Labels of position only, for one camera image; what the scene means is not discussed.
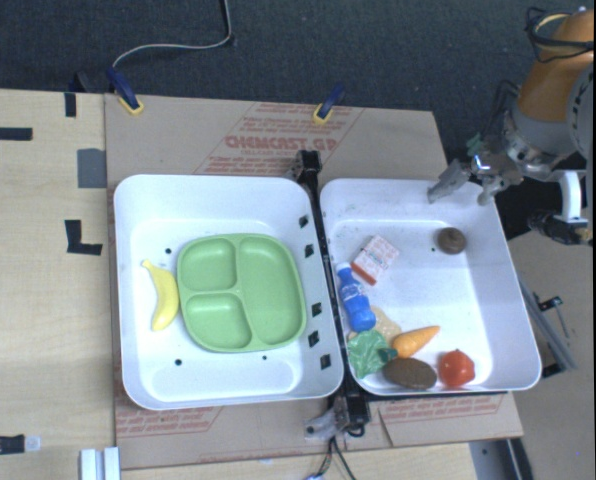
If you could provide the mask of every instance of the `blue bottle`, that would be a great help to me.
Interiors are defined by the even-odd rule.
[[[351,329],[355,332],[373,329],[376,325],[376,315],[371,310],[363,285],[353,277],[351,265],[340,263],[336,267],[336,273],[340,278],[340,298],[349,316]]]

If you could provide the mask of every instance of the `white cable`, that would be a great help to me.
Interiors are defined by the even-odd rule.
[[[227,22],[227,35],[217,43],[208,44],[208,45],[200,45],[200,46],[192,46],[192,45],[184,45],[184,44],[145,44],[142,46],[138,46],[136,48],[132,48],[131,50],[126,51],[122,55],[120,55],[114,63],[111,65],[114,69],[116,66],[126,57],[133,55],[136,52],[147,50],[151,48],[175,48],[179,50],[210,50],[212,48],[218,48],[231,39],[231,15],[229,13],[229,3],[227,0],[222,0],[225,10],[225,21]]]

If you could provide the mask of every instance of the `blue clamp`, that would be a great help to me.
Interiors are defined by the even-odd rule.
[[[122,104],[127,111],[136,116],[140,114],[145,106],[136,98],[134,91],[129,86],[129,82],[120,71],[116,71],[113,67],[110,67],[106,71],[107,79],[114,87],[116,93],[120,96],[118,101]]]
[[[325,124],[333,113],[333,106],[337,105],[345,97],[345,88],[338,82],[332,89],[327,99],[316,107],[313,113],[313,121],[316,124]]]

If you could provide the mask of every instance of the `toy banana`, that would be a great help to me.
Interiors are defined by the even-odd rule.
[[[151,329],[161,331],[167,327],[178,313],[180,296],[178,295],[178,284],[174,275],[164,268],[156,267],[149,260],[144,260],[141,265],[149,270],[151,280],[154,282],[158,302],[156,311],[151,320]]]

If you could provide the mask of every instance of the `orange carrot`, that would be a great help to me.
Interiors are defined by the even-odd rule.
[[[403,332],[394,338],[391,346],[398,351],[398,357],[411,357],[429,343],[438,334],[438,331],[440,331],[439,325],[431,325],[422,329]]]

